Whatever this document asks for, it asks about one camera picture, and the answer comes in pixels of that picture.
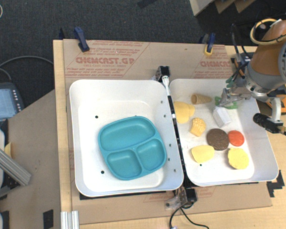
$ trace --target brown disc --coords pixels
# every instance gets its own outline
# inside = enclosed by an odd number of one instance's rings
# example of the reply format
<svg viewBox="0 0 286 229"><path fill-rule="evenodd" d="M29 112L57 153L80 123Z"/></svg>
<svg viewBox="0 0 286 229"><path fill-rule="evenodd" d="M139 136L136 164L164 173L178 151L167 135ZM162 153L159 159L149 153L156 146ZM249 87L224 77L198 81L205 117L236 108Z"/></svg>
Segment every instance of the brown disc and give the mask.
<svg viewBox="0 0 286 229"><path fill-rule="evenodd" d="M228 134L219 128L209 130L206 135L206 141L215 150L225 150L229 146Z"/></svg>

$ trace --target blue divided plate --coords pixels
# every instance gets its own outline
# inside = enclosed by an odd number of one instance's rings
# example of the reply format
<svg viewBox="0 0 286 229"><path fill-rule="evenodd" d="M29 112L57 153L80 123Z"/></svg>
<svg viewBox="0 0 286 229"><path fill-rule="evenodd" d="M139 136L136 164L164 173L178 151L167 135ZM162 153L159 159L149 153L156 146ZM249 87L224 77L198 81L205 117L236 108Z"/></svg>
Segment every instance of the blue divided plate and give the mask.
<svg viewBox="0 0 286 229"><path fill-rule="evenodd" d="M166 149L160 134L153 123L142 116L104 126L98 143L108 168L121 180L143 177L166 162Z"/></svg>

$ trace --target black fabric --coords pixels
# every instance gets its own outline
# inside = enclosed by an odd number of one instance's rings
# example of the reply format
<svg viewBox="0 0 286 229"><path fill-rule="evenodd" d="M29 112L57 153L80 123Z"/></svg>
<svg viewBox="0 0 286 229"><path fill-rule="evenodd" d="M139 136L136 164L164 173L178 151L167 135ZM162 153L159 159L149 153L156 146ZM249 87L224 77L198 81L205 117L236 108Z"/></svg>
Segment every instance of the black fabric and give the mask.
<svg viewBox="0 0 286 229"><path fill-rule="evenodd" d="M244 45L251 45L253 21L286 12L286 0L256 0L243 12L235 5L218 14L211 3L196 17L189 0L0 0L0 64L13 57L36 55L53 60L52 41L74 38L80 26L87 39L198 43L205 33L215 43L232 45L232 23L239 27ZM25 106L54 89L53 66L36 59L21 59L2 67L10 73ZM0 72L0 83L8 78Z"/></svg>

